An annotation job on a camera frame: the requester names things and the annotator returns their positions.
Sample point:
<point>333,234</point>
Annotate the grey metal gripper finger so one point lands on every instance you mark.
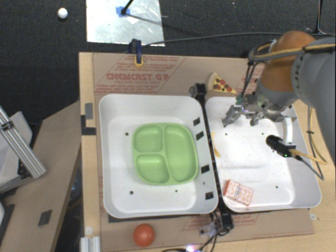
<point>256,119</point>
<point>231,115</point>

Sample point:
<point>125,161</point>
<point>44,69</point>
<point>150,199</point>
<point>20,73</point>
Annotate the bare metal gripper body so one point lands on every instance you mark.
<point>258,106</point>

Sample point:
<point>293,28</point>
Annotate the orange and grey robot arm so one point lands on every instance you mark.
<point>309,69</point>

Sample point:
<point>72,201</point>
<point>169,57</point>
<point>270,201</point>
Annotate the pizza slice toy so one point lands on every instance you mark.
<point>220,84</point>

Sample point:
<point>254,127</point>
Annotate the thin black rod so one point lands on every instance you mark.
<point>212,151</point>

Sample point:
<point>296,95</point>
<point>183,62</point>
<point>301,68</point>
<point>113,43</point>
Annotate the white plastic tray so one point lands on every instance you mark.
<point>252,161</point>
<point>118,151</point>

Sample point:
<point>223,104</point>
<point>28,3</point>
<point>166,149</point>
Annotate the orange patterned carton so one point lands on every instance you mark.
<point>237,192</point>

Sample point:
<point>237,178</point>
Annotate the green divided plate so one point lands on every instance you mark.
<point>165,153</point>

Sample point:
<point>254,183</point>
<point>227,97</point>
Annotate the brown cardboard board red print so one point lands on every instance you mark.
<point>157,80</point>

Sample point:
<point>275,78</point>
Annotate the red-orange ball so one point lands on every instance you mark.
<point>143,235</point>

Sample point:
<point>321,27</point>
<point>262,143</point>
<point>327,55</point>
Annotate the white ball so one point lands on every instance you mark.
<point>62,12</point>

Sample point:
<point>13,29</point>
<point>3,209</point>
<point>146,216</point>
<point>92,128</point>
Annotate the black cylinder on white bracket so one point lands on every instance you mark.
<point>281,143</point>

